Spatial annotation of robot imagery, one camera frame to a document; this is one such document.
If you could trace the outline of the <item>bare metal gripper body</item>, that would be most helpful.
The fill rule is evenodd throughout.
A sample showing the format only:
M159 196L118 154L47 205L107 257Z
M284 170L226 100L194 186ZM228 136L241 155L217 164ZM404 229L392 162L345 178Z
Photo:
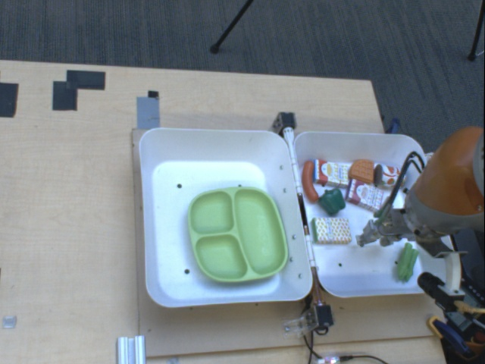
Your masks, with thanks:
M397 241L403 238L414 240L420 234L420 222L412 209L381 209L374 214L374 218L380 237L395 234Z

